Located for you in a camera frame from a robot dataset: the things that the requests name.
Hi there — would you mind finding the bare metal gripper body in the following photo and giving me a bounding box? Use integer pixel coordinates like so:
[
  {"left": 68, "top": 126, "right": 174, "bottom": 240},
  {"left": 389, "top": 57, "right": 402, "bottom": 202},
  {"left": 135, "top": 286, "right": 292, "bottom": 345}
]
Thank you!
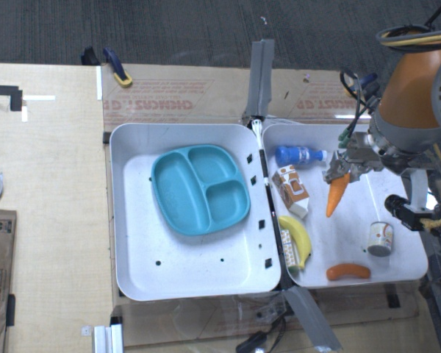
[{"left": 343, "top": 132, "right": 391, "bottom": 173}]

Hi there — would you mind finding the orange carrot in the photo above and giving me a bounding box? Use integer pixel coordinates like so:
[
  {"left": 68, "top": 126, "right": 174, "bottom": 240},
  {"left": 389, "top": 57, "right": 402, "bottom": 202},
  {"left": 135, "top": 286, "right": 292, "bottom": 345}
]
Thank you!
[{"left": 325, "top": 172, "right": 351, "bottom": 219}]

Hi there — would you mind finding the blue plastic bottle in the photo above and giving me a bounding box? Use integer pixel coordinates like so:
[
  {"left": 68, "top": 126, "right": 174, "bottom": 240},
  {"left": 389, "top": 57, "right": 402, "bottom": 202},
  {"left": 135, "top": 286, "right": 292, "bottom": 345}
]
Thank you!
[{"left": 274, "top": 145, "right": 329, "bottom": 168}]

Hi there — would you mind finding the brown and white carton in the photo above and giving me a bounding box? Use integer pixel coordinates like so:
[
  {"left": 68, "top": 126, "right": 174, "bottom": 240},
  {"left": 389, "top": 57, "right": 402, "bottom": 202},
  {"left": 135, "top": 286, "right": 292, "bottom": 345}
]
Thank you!
[{"left": 271, "top": 164, "right": 311, "bottom": 220}]

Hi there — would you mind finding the white plastic tray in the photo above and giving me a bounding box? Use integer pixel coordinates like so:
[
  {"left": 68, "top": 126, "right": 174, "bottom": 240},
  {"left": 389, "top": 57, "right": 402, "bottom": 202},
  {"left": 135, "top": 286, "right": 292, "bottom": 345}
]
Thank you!
[
  {"left": 109, "top": 123, "right": 283, "bottom": 302},
  {"left": 261, "top": 123, "right": 429, "bottom": 290}
]

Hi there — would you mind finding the white patterned can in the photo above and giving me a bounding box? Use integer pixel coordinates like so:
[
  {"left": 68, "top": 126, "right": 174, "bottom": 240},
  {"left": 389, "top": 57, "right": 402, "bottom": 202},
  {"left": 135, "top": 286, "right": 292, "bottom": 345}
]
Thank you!
[{"left": 367, "top": 221, "right": 395, "bottom": 258}]

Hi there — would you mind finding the yellow banana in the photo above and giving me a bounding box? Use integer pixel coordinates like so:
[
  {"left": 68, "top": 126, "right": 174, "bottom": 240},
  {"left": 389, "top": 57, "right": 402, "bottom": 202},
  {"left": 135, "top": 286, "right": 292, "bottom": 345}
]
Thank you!
[{"left": 278, "top": 215, "right": 313, "bottom": 271}]

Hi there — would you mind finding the small white patterned packet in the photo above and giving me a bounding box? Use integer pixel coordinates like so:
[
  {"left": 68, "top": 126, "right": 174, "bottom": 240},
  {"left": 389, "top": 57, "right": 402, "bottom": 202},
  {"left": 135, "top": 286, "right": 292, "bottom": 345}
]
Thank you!
[{"left": 279, "top": 229, "right": 301, "bottom": 272}]

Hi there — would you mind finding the orange sausage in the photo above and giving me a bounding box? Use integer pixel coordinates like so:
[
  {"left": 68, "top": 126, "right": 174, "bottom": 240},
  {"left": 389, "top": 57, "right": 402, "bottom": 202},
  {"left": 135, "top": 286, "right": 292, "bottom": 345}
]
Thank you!
[{"left": 326, "top": 263, "right": 372, "bottom": 282}]

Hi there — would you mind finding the blue divided plate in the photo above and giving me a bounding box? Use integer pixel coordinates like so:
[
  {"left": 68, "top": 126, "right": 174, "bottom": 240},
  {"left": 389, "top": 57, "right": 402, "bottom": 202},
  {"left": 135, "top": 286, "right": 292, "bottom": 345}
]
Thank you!
[{"left": 151, "top": 144, "right": 251, "bottom": 237}]

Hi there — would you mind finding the brown cardboard board red print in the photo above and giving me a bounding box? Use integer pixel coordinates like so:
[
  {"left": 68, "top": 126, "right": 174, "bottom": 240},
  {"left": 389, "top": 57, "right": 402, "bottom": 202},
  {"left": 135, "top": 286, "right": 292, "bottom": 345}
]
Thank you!
[{"left": 101, "top": 63, "right": 429, "bottom": 348}]

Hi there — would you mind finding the black cylinder on white bracket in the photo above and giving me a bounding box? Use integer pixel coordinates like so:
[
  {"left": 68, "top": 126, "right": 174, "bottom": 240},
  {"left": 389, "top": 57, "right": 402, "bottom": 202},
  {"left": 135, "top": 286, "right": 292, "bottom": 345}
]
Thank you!
[{"left": 384, "top": 167, "right": 439, "bottom": 232}]

